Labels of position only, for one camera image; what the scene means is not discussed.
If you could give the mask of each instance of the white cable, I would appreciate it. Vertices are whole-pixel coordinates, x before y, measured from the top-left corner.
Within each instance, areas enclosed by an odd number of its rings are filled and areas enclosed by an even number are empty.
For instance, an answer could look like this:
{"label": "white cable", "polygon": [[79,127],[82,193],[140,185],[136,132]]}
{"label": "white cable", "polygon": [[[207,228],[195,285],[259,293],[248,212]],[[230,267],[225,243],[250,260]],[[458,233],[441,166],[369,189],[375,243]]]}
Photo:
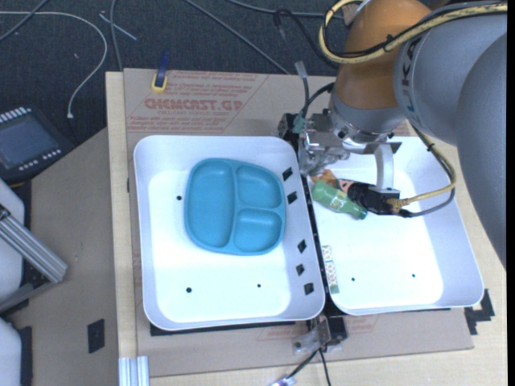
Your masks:
{"label": "white cable", "polygon": [[367,4],[369,4],[372,0],[364,0],[356,9],[354,12],[354,16],[357,16],[357,14],[365,7]]}
{"label": "white cable", "polygon": [[[7,14],[7,15],[27,15],[30,14],[30,11],[0,11],[0,14]],[[74,14],[70,13],[62,13],[59,11],[38,11],[34,13],[35,15],[58,15],[58,16],[65,16],[70,18],[75,18],[76,20],[80,20],[83,23],[86,23],[87,25],[91,26],[95,31],[98,33],[98,35],[102,38],[102,41],[104,42],[104,54],[100,60],[100,63],[93,69],[91,73],[82,81],[82,83],[79,84],[79,86],[75,89],[72,96],[70,97],[70,100],[68,102],[68,114],[66,117],[68,119],[73,119],[73,113],[72,113],[72,103],[75,100],[75,97],[77,93],[84,87],[84,85],[93,77],[93,75],[98,72],[98,70],[102,67],[102,64],[104,64],[105,57],[107,56],[107,40],[105,39],[102,32],[98,29],[97,26],[95,26],[93,23],[89,22],[85,18],[81,18],[79,16],[75,16]]]}

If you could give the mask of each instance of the black hole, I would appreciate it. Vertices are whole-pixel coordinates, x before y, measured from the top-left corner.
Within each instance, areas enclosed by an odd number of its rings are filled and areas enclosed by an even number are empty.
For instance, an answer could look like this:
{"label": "black hole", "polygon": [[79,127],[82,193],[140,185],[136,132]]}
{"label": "black hole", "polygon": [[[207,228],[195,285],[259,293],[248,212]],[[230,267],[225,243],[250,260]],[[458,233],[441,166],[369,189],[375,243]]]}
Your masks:
{"label": "black hole", "polygon": [[314,290],[315,290],[315,286],[313,285],[313,283],[306,283],[304,285],[304,293],[305,294],[312,293]]}
{"label": "black hole", "polygon": [[300,276],[301,274],[303,274],[303,273],[304,273],[304,266],[303,266],[303,265],[298,265],[298,266],[296,267],[296,269],[297,269],[297,274],[298,274],[299,276]]}
{"label": "black hole", "polygon": [[299,251],[302,253],[304,250],[306,250],[306,241],[303,240],[301,241],[299,244],[297,244],[297,248],[299,249]]}
{"label": "black hole", "polygon": [[297,192],[294,191],[288,195],[288,204],[292,204],[297,199]]}
{"label": "black hole", "polygon": [[293,170],[291,167],[288,167],[285,171],[282,172],[282,180],[285,182],[288,178],[293,174]]}

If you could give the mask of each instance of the wooden table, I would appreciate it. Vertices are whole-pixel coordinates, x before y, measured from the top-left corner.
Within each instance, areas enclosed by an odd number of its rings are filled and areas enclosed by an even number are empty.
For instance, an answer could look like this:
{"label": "wooden table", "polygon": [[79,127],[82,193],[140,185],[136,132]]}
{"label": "wooden table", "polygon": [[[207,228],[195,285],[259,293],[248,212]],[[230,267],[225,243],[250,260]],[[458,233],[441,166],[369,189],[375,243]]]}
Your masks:
{"label": "wooden table", "polygon": [[[127,193],[128,164],[123,74],[106,73],[109,160],[113,208],[113,249],[116,277],[117,332],[120,357],[138,355],[134,280]],[[332,362],[328,370],[333,385],[484,385],[508,384],[506,272],[473,209],[464,186],[455,147],[437,142],[458,172],[456,200],[467,229],[484,287],[489,290],[496,316],[478,326],[475,347],[468,351],[405,355],[380,359]],[[272,367],[232,372],[152,378],[153,386],[245,384],[265,386],[291,372],[293,367]],[[307,365],[296,377],[299,385],[325,384],[323,366]]]}

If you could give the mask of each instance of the black screen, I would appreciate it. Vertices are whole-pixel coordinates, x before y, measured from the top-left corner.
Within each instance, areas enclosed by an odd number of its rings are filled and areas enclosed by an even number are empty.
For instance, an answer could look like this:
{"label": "black screen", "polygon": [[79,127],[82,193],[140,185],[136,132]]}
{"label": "black screen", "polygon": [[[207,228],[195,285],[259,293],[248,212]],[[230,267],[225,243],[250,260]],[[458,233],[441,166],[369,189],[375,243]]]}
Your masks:
{"label": "black screen", "polygon": [[7,170],[57,146],[52,136],[31,115],[0,125],[0,162]]}

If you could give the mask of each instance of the gray floor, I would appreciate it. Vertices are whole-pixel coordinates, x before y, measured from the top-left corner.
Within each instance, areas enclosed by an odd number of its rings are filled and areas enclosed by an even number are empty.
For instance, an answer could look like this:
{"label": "gray floor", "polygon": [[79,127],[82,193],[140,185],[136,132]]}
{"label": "gray floor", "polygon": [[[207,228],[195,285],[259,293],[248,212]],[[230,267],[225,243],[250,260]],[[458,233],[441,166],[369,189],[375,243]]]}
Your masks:
{"label": "gray floor", "polygon": [[[41,1],[0,0],[0,10],[31,10]],[[79,91],[74,101],[73,125],[66,118],[68,100],[100,61],[104,46],[93,28],[80,20],[60,15],[37,15],[16,33],[0,41],[0,111],[6,111],[11,106],[33,104],[43,110],[57,129],[76,144],[105,127],[104,72],[117,70],[118,66],[109,36],[109,24],[99,14],[109,14],[111,1],[51,0],[40,9],[85,18],[107,38],[109,51],[104,65]],[[274,27],[270,14],[242,9],[221,0],[192,1],[244,35],[288,72],[294,73],[294,62],[302,59],[311,75],[335,75],[335,70],[320,61],[309,48],[290,19],[284,20],[288,36],[286,45]],[[239,1],[271,10],[287,8],[323,12],[335,0]],[[431,4],[437,0],[421,1]],[[20,19],[18,15],[0,14],[0,35]],[[172,54],[171,68],[282,72],[198,9],[181,0],[119,0],[115,23],[137,39],[117,34],[125,67],[157,68],[163,50],[169,50]],[[315,38],[319,20],[308,18],[303,20],[303,24]],[[334,36],[343,40],[345,28],[341,25],[336,27]]]}

